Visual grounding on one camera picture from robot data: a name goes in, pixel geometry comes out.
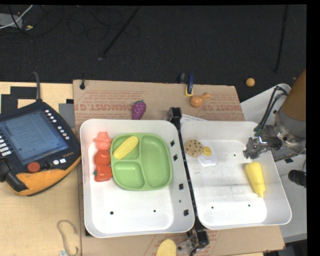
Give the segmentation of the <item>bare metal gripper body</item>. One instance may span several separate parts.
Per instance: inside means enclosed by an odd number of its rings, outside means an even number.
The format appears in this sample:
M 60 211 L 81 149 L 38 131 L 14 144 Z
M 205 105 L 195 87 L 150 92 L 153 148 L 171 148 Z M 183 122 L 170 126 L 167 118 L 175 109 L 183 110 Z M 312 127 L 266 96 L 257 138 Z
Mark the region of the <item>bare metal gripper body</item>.
M 261 142 L 277 154 L 304 154 L 306 139 L 296 136 L 284 126 L 266 125 L 260 135 Z

